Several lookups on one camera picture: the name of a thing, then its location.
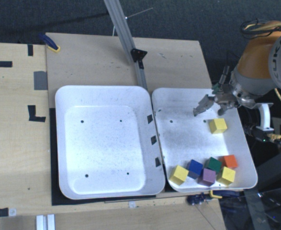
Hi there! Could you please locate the purple cube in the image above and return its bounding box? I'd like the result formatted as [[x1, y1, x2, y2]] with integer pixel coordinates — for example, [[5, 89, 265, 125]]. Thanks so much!
[[197, 168, 217, 187]]

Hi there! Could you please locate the green cube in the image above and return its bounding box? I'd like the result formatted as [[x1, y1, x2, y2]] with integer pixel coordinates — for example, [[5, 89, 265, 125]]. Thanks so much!
[[204, 157, 223, 173]]

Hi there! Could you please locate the black cylinder on white bracket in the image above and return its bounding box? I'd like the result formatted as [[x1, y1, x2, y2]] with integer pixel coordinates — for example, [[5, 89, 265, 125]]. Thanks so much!
[[244, 102, 275, 141]]

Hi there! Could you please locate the yellow cube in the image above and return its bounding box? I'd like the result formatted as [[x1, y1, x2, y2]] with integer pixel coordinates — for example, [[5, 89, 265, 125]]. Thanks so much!
[[216, 166, 236, 186], [169, 165, 190, 186], [208, 118, 228, 135]]

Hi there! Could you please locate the white plastic tray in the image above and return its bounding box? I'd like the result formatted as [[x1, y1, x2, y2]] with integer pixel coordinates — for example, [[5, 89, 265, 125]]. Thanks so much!
[[151, 87, 259, 194], [55, 85, 166, 200]]

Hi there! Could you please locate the orange cube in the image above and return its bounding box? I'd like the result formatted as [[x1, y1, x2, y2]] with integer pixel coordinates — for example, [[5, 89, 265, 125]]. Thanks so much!
[[220, 154, 238, 169]]

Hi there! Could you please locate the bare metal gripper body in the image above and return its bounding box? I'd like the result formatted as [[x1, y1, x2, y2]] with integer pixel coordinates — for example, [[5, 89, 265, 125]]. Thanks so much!
[[213, 82, 256, 109]]

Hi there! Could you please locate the pale wood board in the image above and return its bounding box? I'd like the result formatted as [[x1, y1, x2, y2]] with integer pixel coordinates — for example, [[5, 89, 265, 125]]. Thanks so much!
[[45, 32, 227, 230]]

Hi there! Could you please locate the blue cube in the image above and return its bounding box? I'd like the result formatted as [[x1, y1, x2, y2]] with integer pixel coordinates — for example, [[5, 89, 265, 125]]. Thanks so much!
[[186, 159, 204, 180]]

